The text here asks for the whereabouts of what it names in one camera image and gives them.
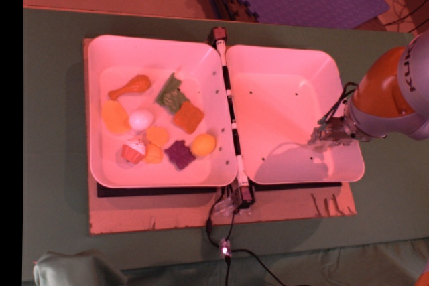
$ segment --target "green table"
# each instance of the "green table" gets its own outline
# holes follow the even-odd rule
[[[228,43],[323,50],[343,82],[360,81],[382,53],[412,35],[228,21],[23,10],[24,159],[22,280],[46,251],[99,249],[120,269],[219,259],[203,228],[88,234],[82,41],[98,35],[203,42],[224,26]],[[242,224],[234,245],[259,255],[429,236],[429,141],[400,135],[362,144],[363,179],[352,183],[357,215]]]

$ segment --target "white egg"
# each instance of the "white egg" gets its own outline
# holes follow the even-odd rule
[[[135,110],[128,117],[129,126],[136,131],[147,129],[153,121],[154,115],[146,109]]]

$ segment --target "toy food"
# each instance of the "toy food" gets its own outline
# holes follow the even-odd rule
[[[171,73],[160,93],[156,97],[156,102],[169,109],[171,112],[177,112],[184,101],[189,101],[185,95],[178,89],[182,81],[178,80],[174,73]]]
[[[131,129],[128,123],[128,113],[117,101],[108,100],[103,104],[101,118],[106,128],[112,133],[125,133]]]
[[[216,139],[215,136],[208,133],[202,133],[195,137],[191,145],[191,152],[197,156],[205,156],[215,150]]]
[[[150,143],[162,147],[168,142],[168,131],[161,127],[150,127],[146,130],[146,138]]]
[[[117,100],[121,95],[127,93],[143,93],[151,86],[150,79],[147,75],[134,76],[126,85],[111,90],[107,95],[111,100]]]
[[[164,154],[162,153],[162,149],[154,145],[153,143],[149,143],[146,145],[146,155],[143,158],[143,161],[146,163],[161,163]]]
[[[198,107],[186,101],[173,116],[173,122],[186,133],[193,133],[204,118],[204,113]]]
[[[189,147],[185,145],[184,140],[174,141],[165,152],[170,161],[180,170],[184,169],[189,163],[195,160],[195,156],[193,156]]]
[[[128,123],[136,131],[147,129],[154,121],[152,112],[146,109],[134,110],[128,117]]]
[[[146,153],[143,142],[139,139],[131,139],[122,145],[121,157],[131,163],[139,163]]]

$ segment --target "orange square block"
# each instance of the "orange square block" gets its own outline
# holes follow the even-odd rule
[[[173,116],[174,124],[181,127],[186,133],[193,133],[204,118],[204,113],[189,101],[182,103],[179,111]]]

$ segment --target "toy chicken drumstick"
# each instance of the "toy chicken drumstick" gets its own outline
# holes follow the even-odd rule
[[[111,100],[117,100],[121,95],[126,93],[143,93],[150,86],[151,82],[147,75],[137,75],[121,88],[110,91],[108,95]]]

